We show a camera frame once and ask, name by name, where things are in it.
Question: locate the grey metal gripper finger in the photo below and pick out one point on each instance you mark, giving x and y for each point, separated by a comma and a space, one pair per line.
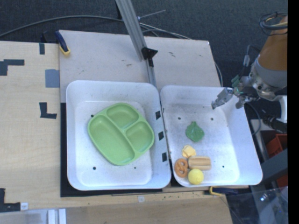
222, 98
241, 102

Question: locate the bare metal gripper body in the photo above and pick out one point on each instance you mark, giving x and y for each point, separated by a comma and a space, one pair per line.
259, 88

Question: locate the black cylinder on white bracket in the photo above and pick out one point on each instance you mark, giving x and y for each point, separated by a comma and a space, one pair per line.
278, 123

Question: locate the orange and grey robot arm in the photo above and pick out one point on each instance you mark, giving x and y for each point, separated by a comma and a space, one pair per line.
274, 52

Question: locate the brown pretzel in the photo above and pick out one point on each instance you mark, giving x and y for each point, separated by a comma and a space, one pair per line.
181, 168

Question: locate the green lettuce leaf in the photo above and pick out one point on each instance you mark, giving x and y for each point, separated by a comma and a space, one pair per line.
195, 132

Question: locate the white plastic tray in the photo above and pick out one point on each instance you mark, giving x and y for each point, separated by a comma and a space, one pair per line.
224, 153
81, 171

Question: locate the thin black rod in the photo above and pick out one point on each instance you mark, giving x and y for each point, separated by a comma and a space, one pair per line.
166, 134

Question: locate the yellow ball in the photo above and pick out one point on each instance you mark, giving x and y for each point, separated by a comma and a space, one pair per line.
195, 176

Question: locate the green divided plate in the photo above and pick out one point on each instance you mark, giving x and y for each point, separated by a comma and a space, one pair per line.
109, 136

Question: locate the tan bread roll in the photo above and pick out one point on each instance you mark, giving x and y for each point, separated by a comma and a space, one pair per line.
199, 163

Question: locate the yellow cheese piece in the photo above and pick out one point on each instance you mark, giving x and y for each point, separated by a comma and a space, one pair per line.
188, 151

